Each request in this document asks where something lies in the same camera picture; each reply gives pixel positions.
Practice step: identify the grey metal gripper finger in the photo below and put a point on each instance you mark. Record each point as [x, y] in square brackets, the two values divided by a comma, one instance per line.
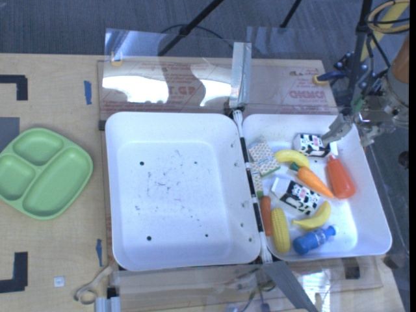
[338, 129]
[371, 136]

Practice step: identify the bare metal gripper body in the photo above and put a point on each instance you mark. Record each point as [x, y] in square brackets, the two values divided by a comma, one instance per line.
[377, 112]

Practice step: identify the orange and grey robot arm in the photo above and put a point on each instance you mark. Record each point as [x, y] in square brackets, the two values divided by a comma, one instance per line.
[401, 60]

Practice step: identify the black spotted white carton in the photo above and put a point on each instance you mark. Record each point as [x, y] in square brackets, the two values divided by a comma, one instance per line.
[300, 197]
[307, 143]

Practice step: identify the orange bottle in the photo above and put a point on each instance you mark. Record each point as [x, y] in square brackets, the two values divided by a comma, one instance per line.
[339, 179]

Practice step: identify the yellow banana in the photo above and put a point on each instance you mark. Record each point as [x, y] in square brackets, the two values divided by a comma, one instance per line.
[317, 219]
[291, 156]

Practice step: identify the orange carrot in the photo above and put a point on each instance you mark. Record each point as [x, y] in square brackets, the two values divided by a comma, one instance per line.
[312, 180]

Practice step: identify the orange patterned carton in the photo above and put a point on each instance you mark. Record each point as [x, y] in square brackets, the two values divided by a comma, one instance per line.
[261, 153]
[257, 184]

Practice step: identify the white plastic tray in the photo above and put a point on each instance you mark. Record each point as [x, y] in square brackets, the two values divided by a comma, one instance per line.
[364, 226]
[175, 190]

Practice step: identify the orange sausage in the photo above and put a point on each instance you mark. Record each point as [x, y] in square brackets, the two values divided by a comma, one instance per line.
[266, 214]

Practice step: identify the yellow corn cob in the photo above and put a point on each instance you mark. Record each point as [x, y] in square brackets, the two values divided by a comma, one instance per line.
[280, 231]

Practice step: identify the blue bottle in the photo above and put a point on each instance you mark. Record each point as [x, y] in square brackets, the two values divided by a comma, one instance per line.
[308, 242]

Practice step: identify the green divided plate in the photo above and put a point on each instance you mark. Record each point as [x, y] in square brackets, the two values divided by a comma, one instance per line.
[48, 180]

